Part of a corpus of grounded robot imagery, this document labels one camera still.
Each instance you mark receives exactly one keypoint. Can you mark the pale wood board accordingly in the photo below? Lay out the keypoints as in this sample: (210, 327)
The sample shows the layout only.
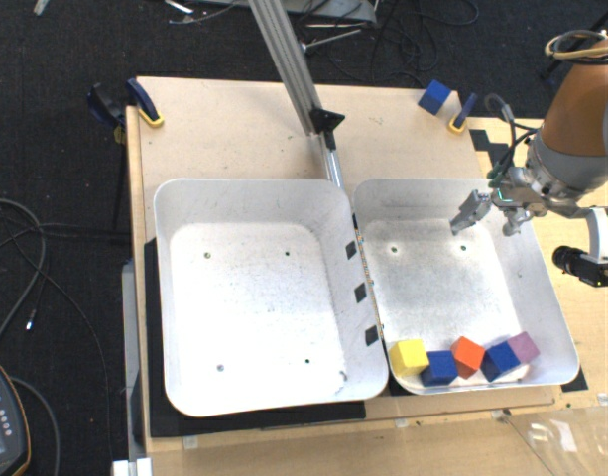
(234, 132)

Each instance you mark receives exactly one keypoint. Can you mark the white plastic tray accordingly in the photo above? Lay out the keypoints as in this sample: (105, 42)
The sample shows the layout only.
(447, 295)
(254, 305)

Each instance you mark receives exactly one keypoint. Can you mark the black cylinder on white bracket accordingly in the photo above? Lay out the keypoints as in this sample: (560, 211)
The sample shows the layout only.
(583, 263)

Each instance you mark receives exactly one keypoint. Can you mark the purple cube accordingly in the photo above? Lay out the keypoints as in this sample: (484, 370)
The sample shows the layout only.
(525, 347)

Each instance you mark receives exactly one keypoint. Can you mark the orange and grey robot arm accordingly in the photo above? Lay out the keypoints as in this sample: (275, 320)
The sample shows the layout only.
(576, 112)

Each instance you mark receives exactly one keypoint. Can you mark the yellow cube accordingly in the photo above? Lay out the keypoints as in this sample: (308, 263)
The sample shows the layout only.
(408, 357)

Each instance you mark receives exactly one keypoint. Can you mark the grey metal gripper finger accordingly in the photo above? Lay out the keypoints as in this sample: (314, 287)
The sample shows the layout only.
(516, 221)
(469, 213)

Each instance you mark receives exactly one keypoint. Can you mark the blue cube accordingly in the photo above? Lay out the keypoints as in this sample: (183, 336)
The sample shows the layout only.
(501, 361)
(440, 367)
(435, 97)

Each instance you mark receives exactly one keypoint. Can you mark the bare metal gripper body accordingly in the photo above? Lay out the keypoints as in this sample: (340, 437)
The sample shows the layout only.
(524, 191)

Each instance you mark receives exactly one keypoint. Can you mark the orange cube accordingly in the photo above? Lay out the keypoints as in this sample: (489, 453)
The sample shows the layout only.
(468, 356)

